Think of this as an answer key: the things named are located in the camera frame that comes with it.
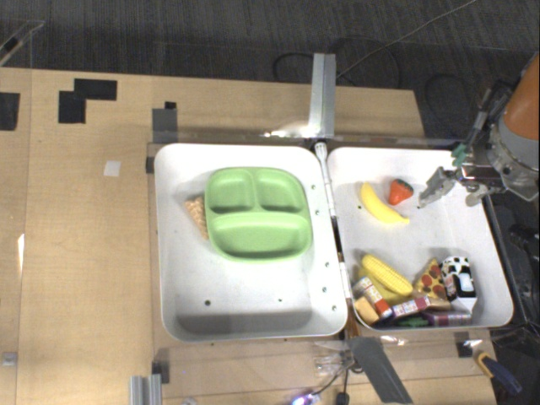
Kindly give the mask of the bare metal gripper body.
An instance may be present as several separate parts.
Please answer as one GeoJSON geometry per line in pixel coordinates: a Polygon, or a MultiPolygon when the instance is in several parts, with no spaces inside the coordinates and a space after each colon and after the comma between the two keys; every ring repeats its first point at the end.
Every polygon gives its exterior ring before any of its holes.
{"type": "Polygon", "coordinates": [[[490,165],[464,163],[456,178],[469,193],[499,193],[506,190],[499,172],[490,165]]]}

